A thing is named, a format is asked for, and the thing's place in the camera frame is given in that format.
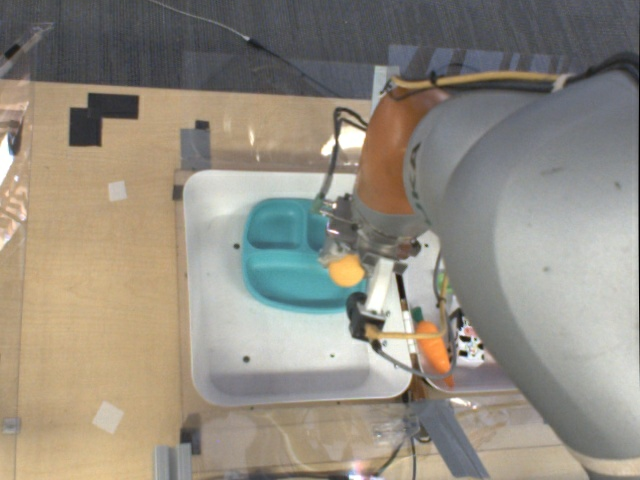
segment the orange carrot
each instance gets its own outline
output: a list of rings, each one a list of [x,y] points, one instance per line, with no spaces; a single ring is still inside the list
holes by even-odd
[[[435,333],[438,332],[436,324],[422,320],[416,325],[416,333]],[[418,347],[422,355],[429,361],[429,364],[438,373],[447,373],[451,367],[449,362],[449,353],[442,338],[431,338],[418,340]],[[453,388],[453,376],[449,375],[444,379],[447,386]]]

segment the white paper square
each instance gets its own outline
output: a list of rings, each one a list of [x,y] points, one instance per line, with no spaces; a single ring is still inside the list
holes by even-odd
[[[114,181],[109,183],[109,201],[123,201],[127,198],[127,187],[124,181]]]
[[[118,409],[109,402],[102,402],[95,418],[93,418],[93,424],[105,432],[109,432],[109,434],[115,434],[123,416],[123,410]]]

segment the clear plastic sheet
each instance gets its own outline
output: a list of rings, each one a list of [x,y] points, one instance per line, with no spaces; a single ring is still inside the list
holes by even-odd
[[[29,27],[0,58],[0,477],[15,475],[18,375],[29,206],[35,46],[48,25]]]
[[[214,76],[217,68],[215,63],[207,66],[210,60],[207,55],[189,57],[189,62],[183,65],[183,77],[197,80]],[[421,78],[428,77],[431,71],[438,75],[493,69],[555,73],[577,71],[580,66],[569,58],[551,55],[391,46],[388,68],[379,68],[388,69],[390,73],[399,69],[406,77]],[[277,84],[277,73],[274,77],[273,83]],[[382,85],[372,80],[371,96],[377,95]],[[368,98],[344,100],[228,93],[224,101],[222,106],[211,108],[200,103],[197,92],[183,96],[183,181],[194,171],[209,168],[320,175],[327,168],[333,145],[333,109],[349,107],[365,119],[371,112]],[[355,128],[344,127],[338,171],[355,172],[363,136]],[[314,196],[315,192],[309,191],[308,197]],[[431,253],[437,253],[437,240]],[[431,272],[425,273],[429,281],[430,275]],[[419,304],[420,301],[416,301],[413,305]],[[197,453],[193,457],[194,478],[266,480],[329,478],[329,475],[354,479],[410,478],[404,475],[410,474],[406,472],[411,469],[408,464],[413,454],[412,443],[419,457],[419,468],[423,459],[438,455],[412,410],[410,398],[419,392],[433,399],[448,397],[457,421],[480,452],[559,444],[524,397],[512,386],[505,388],[503,384],[495,390],[483,385],[478,392],[468,388],[461,393],[443,393],[421,386],[404,399],[398,396],[385,400],[256,404],[235,408],[209,404],[193,386],[190,329],[184,310],[181,308],[182,435],[183,441],[191,442]]]

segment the wooden table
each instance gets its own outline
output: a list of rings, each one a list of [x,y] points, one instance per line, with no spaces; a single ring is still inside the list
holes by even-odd
[[[139,95],[139,119],[104,119],[102,147],[70,147],[69,109],[86,107],[89,92]],[[227,417],[225,409],[194,398],[188,375],[181,373],[185,346],[172,200],[180,129],[193,128],[196,119],[209,121],[220,164],[304,164],[320,170],[325,159],[318,151],[331,136],[336,103],[36,84],[19,375],[19,480],[150,479],[153,448],[175,446],[188,414],[202,413],[213,427]],[[367,102],[339,103],[368,114]],[[127,198],[111,202],[108,185],[117,181],[125,182]],[[113,434],[92,424],[103,401],[124,412]],[[322,414],[333,411],[340,418],[344,410],[331,406]],[[293,443],[290,449],[278,455],[282,466],[292,454],[313,451],[297,440],[304,428],[295,413],[287,414],[289,420],[276,416],[270,425],[271,430],[286,429],[278,431],[281,436],[291,436],[285,439]],[[253,465],[249,451],[239,449],[246,437],[243,417],[237,411],[228,416],[238,421],[238,441],[227,443],[233,453],[216,459],[227,462],[207,465],[201,457],[197,467],[220,473],[223,466]],[[331,428],[344,434],[344,428]],[[322,427],[323,436],[330,433],[329,426]],[[496,427],[491,435],[471,437],[494,478],[514,478],[514,472],[521,478],[585,478],[544,425]],[[418,452],[419,478],[449,477],[432,445],[420,445]],[[335,460],[326,449],[319,457],[318,467],[324,459]],[[389,478],[410,477],[410,464],[410,459],[398,460],[388,470]]]

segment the teal divided plate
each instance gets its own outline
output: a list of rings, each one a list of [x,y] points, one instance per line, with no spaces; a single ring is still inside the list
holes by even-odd
[[[244,228],[242,274],[260,302],[306,313],[344,311],[349,295],[365,282],[337,286],[318,262],[327,219],[309,213],[311,199],[265,199]]]

